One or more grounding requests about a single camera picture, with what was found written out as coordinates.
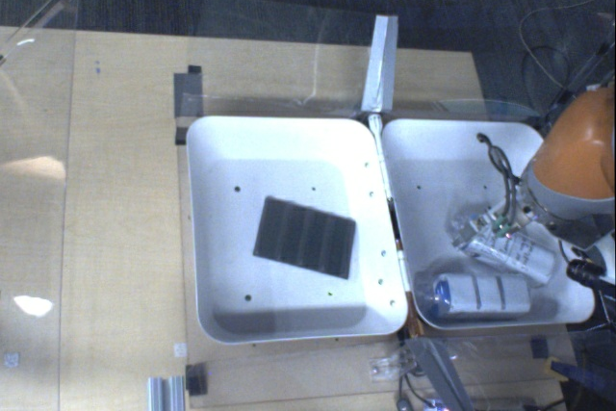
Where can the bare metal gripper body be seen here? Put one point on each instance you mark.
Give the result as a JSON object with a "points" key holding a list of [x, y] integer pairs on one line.
{"points": [[522, 217]]}

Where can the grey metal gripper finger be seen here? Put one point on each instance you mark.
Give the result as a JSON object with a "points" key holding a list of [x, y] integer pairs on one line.
{"points": [[468, 237]]}

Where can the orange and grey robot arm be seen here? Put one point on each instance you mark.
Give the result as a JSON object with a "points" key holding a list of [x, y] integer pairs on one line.
{"points": [[577, 144]]}

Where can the clear bottle with blue cap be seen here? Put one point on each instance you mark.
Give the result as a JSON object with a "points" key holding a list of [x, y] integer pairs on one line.
{"points": [[486, 296]]}

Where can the white plastic tray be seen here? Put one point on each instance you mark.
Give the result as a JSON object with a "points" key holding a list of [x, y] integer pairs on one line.
{"points": [[231, 207], [433, 168]]}

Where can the black ribbed flat rectangle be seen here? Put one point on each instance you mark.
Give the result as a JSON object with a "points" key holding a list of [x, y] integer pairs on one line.
{"points": [[304, 237]]}

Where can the black cylinder on white bracket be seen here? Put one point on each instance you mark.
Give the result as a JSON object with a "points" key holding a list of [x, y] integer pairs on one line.
{"points": [[584, 270]]}

